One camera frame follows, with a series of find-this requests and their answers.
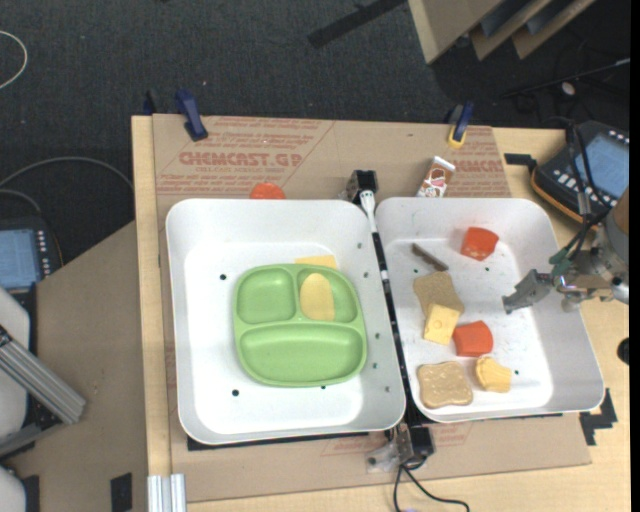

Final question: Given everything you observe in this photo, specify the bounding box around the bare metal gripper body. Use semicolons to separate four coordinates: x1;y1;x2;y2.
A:
549;249;631;314

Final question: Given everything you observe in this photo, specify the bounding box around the white plastic tray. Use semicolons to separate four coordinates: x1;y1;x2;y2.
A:
164;197;408;446
373;195;606;425

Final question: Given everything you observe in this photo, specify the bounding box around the orange toy block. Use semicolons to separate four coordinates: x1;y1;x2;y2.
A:
459;226;501;263
452;319;495;359

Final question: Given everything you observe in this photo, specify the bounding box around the yellow ridged toy food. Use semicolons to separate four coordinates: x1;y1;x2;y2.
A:
474;354;513;394

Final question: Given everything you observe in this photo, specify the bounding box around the yellow cheese wedge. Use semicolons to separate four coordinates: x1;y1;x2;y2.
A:
422;302;462;347

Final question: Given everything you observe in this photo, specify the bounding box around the tan bread slice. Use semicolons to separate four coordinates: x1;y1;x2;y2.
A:
412;270;466;318

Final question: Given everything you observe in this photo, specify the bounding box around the brown toy strip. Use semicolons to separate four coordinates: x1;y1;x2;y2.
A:
410;242;451;273

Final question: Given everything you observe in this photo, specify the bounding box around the brown toast slice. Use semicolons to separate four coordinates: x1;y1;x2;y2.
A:
416;360;475;410

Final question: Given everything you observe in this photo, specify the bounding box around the thin black and white rod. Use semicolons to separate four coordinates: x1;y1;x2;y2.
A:
359;191;412;427

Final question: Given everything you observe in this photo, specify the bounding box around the white and brown carton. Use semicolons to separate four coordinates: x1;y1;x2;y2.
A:
415;155;457;199

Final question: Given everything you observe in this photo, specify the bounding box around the yellow oval toy chip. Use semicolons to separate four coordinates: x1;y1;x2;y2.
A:
299;271;337;323

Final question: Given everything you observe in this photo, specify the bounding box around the flat yellow cheese slice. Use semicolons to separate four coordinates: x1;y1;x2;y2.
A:
294;254;339;272

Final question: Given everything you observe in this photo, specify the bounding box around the green divided plate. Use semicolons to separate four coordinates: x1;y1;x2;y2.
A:
231;262;369;389

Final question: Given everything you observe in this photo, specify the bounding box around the brown cardboard board red print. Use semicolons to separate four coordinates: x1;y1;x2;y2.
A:
151;113;594;504

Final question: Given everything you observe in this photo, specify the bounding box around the orange round toy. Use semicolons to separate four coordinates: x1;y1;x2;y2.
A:
249;181;288;201

